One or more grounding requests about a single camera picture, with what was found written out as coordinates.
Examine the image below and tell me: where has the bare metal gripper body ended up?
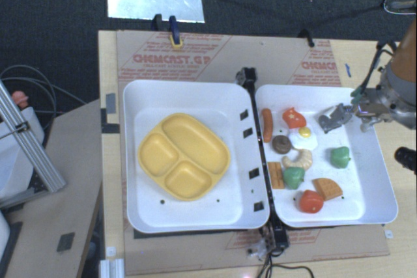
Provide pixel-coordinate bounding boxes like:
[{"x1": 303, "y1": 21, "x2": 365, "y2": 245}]
[{"x1": 354, "y1": 87, "x2": 417, "y2": 133}]

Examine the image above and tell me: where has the white and yellow fried egg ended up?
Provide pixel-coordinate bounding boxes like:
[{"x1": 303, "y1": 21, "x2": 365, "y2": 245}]
[{"x1": 289, "y1": 126, "x2": 318, "y2": 151}]

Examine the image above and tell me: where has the green pepper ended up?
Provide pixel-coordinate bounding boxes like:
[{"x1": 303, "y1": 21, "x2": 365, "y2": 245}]
[
  {"x1": 330, "y1": 146, "x2": 352, "y2": 169},
  {"x1": 282, "y1": 167, "x2": 306, "y2": 191}
]

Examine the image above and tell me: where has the beige croissant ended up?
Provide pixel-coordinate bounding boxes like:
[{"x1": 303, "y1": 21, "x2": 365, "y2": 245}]
[{"x1": 281, "y1": 148, "x2": 313, "y2": 171}]

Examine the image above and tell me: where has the orange sausage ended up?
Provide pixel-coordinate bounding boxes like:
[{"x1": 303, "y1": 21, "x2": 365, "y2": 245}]
[{"x1": 261, "y1": 107, "x2": 274, "y2": 144}]

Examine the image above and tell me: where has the orange pizza slice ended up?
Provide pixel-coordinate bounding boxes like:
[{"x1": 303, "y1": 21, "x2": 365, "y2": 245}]
[{"x1": 312, "y1": 177, "x2": 344, "y2": 202}]

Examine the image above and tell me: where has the white plastic tray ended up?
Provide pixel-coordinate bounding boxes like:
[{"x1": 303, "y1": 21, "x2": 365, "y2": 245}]
[
  {"x1": 122, "y1": 79, "x2": 272, "y2": 234},
  {"x1": 254, "y1": 84, "x2": 399, "y2": 229}
]

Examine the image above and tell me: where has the thin black rod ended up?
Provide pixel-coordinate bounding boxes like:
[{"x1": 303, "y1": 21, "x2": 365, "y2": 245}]
[{"x1": 246, "y1": 81, "x2": 280, "y2": 229}]

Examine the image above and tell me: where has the orange rectangular biscuit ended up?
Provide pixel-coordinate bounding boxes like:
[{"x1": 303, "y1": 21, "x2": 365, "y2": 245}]
[{"x1": 267, "y1": 161, "x2": 285, "y2": 190}]

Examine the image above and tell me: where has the brown cardboard board red print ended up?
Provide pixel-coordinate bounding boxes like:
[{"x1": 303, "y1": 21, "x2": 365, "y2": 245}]
[{"x1": 115, "y1": 29, "x2": 391, "y2": 276}]

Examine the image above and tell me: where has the yellow divided plate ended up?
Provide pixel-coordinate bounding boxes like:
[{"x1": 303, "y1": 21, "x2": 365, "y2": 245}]
[{"x1": 137, "y1": 112, "x2": 232, "y2": 202}]

